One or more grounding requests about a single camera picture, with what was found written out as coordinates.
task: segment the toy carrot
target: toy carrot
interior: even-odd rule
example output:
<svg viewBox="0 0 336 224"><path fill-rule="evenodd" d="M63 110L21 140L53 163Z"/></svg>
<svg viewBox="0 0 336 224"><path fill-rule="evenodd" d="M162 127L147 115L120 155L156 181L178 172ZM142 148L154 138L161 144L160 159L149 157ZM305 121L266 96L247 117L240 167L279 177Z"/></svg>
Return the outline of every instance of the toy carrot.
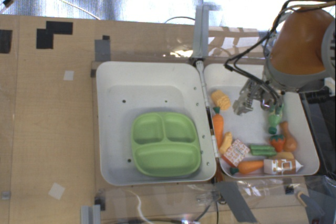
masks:
<svg viewBox="0 0 336 224"><path fill-rule="evenodd" d="M283 150L287 152L293 152L298 147L298 142L296 142L296 139L290 133L288 129L288 122L284 121L281 122L279 125L282 130L283 136L286 138Z"/></svg>
<svg viewBox="0 0 336 224"><path fill-rule="evenodd" d="M224 119L220 115L220 107L214 107L215 115L212 117L217 146L220 147L223 142Z"/></svg>
<svg viewBox="0 0 336 224"><path fill-rule="evenodd" d="M263 168L264 166L264 161L260 160L260 161L243 161L240 162L237 166L237 168L235 167L231 167L230 168L230 173L233 175L237 172L240 172L241 174L248 174L251 173L257 169Z"/></svg>
<svg viewBox="0 0 336 224"><path fill-rule="evenodd" d="M282 134L272 135L269 138L269 141L271 145L275 148L276 152L281 152L284 150L283 146L285 144L286 139Z"/></svg>

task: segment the white paper square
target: white paper square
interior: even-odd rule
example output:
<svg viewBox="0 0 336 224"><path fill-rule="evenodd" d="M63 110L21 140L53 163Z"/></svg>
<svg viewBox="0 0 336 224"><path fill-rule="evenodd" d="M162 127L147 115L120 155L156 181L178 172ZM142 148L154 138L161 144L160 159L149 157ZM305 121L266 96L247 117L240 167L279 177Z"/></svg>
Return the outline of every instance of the white paper square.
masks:
<svg viewBox="0 0 336 224"><path fill-rule="evenodd" d="M64 190L65 188L60 184L54 183L48 194L57 200L61 200Z"/></svg>
<svg viewBox="0 0 336 224"><path fill-rule="evenodd" d="M64 80L73 80L74 71L66 70L64 73Z"/></svg>

